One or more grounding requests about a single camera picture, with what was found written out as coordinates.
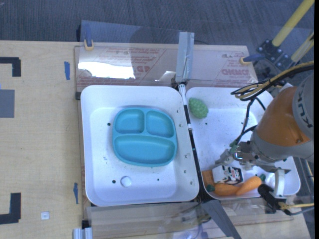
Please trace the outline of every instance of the white tray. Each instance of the white tray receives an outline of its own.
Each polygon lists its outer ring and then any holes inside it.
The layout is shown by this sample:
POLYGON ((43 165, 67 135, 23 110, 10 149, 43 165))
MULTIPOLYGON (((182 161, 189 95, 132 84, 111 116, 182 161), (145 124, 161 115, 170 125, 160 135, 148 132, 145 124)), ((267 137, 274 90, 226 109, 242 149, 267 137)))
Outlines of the white tray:
MULTIPOLYGON (((242 130, 242 123, 246 115, 248 102, 244 102, 235 98, 230 93, 236 90, 235 88, 211 88, 211 87, 194 87, 187 91, 186 98, 202 99, 209 108, 206 118, 198 119, 190 113, 191 127, 193 129, 194 142, 199 160, 201 171, 210 170, 215 164, 215 161, 220 158, 220 155, 225 149, 229 149, 229 144, 235 140, 242 130)), ((259 99, 267 106, 273 99, 268 92, 263 92, 258 96, 259 99)), ((246 128, 256 125, 264 110, 255 101, 250 107, 248 125, 246 128)), ((241 141, 248 141, 251 133, 245 134, 241 141)), ((241 167, 238 161, 230 164, 233 167, 241 167)), ((275 163, 276 167, 290 169, 291 171, 285 175, 284 195, 293 195, 299 191, 300 179, 292 157, 289 157, 285 162, 280 161, 275 163)), ((244 178, 249 178, 252 175, 265 174, 266 182, 274 187, 274 174, 267 173, 263 169, 255 166, 253 170, 245 171, 241 167, 244 178)), ((236 199, 239 197, 229 196, 220 197, 213 192, 208 192, 216 199, 236 199)), ((253 190, 246 193, 240 198, 259 197, 259 193, 253 190)))
POLYGON ((197 196, 197 171, 178 91, 170 87, 91 85, 81 93, 81 111, 86 194, 93 204, 183 202, 197 196), (129 106, 156 108, 171 116, 177 154, 170 164, 142 167, 123 163, 115 156, 113 120, 118 111, 129 106))

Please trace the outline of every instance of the yellow clip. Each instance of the yellow clip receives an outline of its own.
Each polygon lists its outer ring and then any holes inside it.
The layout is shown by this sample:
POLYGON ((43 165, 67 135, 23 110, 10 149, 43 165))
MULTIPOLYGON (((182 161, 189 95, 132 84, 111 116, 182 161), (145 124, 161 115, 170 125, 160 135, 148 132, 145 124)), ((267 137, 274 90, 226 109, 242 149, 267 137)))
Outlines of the yellow clip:
POLYGON ((88 46, 88 44, 86 43, 86 39, 84 39, 84 47, 86 50, 93 50, 94 49, 94 43, 93 43, 93 40, 91 40, 92 42, 92 46, 88 46))
POLYGON ((245 61, 244 61, 244 58, 245 58, 245 57, 241 57, 241 58, 239 59, 239 62, 240 62, 242 65, 248 66, 249 64, 251 64, 251 62, 245 62, 245 61))

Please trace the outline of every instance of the wooden table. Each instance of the wooden table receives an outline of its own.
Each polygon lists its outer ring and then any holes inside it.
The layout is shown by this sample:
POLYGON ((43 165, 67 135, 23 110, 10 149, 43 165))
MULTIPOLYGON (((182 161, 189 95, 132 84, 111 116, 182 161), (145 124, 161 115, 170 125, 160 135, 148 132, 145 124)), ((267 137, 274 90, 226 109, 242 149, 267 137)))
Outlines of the wooden table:
MULTIPOLYGON (((0 118, 0 214, 10 213, 11 193, 21 193, 21 219, 0 225, 0 238, 72 238, 72 230, 81 227, 75 46, 79 43, 0 41, 0 57, 21 59, 21 77, 12 76, 11 64, 0 64, 1 89, 15 90, 14 117, 0 118)), ((236 229, 246 239, 310 238, 302 215, 236 229)))

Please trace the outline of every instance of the toy carrot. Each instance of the toy carrot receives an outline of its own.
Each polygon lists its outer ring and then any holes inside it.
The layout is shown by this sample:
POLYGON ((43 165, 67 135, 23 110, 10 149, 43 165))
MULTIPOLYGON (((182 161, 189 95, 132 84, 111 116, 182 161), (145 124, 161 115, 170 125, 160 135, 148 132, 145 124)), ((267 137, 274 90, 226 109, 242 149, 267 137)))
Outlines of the toy carrot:
POLYGON ((216 183, 214 193, 218 196, 234 195, 240 188, 230 184, 216 183))
POLYGON ((247 179, 236 191, 236 196, 240 196, 253 189, 257 189, 262 184, 262 180, 258 176, 247 179))

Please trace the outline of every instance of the blue plastic plate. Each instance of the blue plastic plate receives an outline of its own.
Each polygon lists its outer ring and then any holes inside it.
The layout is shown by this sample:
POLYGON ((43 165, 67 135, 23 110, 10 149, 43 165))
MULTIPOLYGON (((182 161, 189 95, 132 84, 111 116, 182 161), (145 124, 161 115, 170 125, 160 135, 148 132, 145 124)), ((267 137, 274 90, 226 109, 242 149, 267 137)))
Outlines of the blue plastic plate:
POLYGON ((171 117, 156 109, 130 107, 114 119, 112 144, 123 162, 138 166, 165 166, 177 152, 176 129, 171 117))

